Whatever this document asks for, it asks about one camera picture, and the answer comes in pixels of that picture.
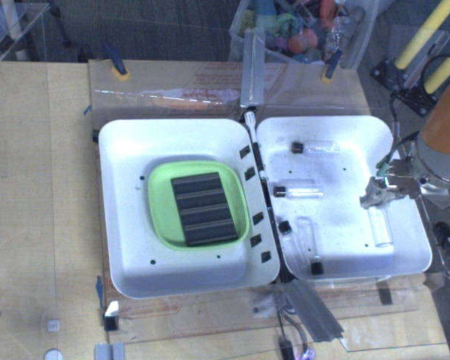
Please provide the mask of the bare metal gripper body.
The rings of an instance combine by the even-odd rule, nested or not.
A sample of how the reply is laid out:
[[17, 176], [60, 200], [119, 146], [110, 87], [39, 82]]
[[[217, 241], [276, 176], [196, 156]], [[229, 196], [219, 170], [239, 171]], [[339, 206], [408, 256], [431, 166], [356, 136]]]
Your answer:
[[392, 160], [382, 190], [394, 192], [394, 200], [423, 197], [430, 202], [450, 202], [450, 180], [433, 173], [418, 158]]

